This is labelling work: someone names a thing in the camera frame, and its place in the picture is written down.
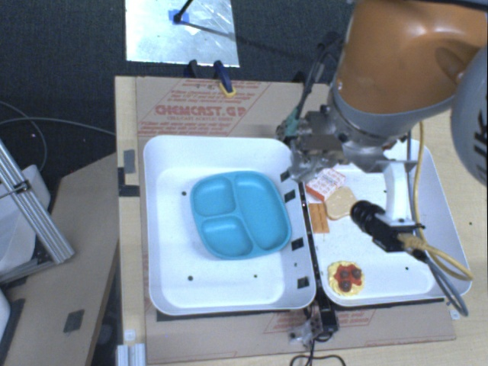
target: blue divided plate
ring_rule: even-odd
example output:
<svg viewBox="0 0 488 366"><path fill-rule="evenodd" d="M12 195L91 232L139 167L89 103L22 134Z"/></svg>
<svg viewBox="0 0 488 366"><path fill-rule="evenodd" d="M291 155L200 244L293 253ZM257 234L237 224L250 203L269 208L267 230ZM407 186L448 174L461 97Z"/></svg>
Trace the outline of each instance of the blue divided plate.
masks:
<svg viewBox="0 0 488 366"><path fill-rule="evenodd" d="M191 190L191 210L208 251L243 259L282 249L291 225L273 182L253 171L228 172L200 180Z"/></svg>

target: metal sheet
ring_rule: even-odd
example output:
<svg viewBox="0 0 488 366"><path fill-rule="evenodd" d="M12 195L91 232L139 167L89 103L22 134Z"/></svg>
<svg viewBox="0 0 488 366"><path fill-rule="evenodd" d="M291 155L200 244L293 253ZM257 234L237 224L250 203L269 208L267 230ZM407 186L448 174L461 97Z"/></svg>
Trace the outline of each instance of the metal sheet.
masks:
<svg viewBox="0 0 488 366"><path fill-rule="evenodd" d="M230 0L194 0L181 24L173 24L187 0L126 0L127 60L239 67Z"/></svg>

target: wooden table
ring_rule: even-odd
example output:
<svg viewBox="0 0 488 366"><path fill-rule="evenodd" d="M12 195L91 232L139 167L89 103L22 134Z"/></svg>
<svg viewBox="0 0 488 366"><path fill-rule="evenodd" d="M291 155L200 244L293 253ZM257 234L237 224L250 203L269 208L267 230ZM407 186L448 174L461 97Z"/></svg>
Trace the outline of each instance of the wooden table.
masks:
<svg viewBox="0 0 488 366"><path fill-rule="evenodd" d="M137 148L136 91L133 78L116 79L118 166L124 167L124 153ZM451 142L450 115L443 113L425 122L425 144L434 158L445 195L459 232L474 282L464 299L468 318L454 321L457 339L375 348L341 350L348 366L388 364L485 365L488 362L488 294L486 263L486 188L464 169ZM125 175L127 185L138 185L138 169ZM142 256L140 253L140 205L138 197L120 201L120 259L123 296L124 343L145 342ZM288 364L291 355L232 358L218 361L177 363L199 366L278 366ZM329 361L327 364L339 364Z"/></svg>

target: cardboard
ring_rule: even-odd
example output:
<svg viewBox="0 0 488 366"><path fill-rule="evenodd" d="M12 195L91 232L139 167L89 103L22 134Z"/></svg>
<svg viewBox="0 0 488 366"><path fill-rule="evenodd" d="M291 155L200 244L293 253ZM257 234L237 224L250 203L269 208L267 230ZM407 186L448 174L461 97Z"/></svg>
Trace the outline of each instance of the cardboard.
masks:
<svg viewBox="0 0 488 366"><path fill-rule="evenodd" d="M220 92L217 81L137 78L136 114L142 226L142 250L148 364L301 352L289 332L305 322L302 310L235 316L170 318L158 313L147 292L146 212L143 147L159 134L272 137L276 126L296 106L301 84L234 82L234 98ZM307 109L326 102L328 87L316 85ZM442 302L343 310L340 329L317 349L354 348L455 338Z"/></svg>

